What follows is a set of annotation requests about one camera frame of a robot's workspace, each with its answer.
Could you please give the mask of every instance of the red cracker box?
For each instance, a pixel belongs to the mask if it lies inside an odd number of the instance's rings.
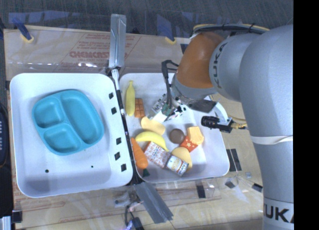
[[[197,148],[197,144],[192,143],[188,136],[185,136],[184,141],[180,144],[180,147],[187,148],[189,152],[192,152],[195,148]]]
[[[160,146],[157,146],[154,142],[150,141],[145,150],[144,154],[147,157],[147,159],[154,164],[158,165],[160,168],[164,168],[166,162],[168,161],[170,157],[170,153],[165,151]]]

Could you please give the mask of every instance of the yellow bottle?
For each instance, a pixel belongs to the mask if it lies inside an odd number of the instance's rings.
[[[129,87],[126,90],[125,110],[128,116],[132,116],[135,111],[135,89],[133,81],[130,81]]]

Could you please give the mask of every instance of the white label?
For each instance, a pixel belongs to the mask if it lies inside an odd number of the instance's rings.
[[[294,204],[264,198],[264,222],[284,229],[295,229]]]

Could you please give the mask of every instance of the tin can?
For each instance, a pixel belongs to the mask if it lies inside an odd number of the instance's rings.
[[[188,163],[184,162],[180,158],[171,155],[165,165],[165,167],[179,176],[182,176],[188,168]]]

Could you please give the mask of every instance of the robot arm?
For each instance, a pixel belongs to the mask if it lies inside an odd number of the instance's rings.
[[[171,90],[188,105],[214,93],[242,103],[261,168],[263,229],[294,229],[293,26],[225,40],[198,34]]]

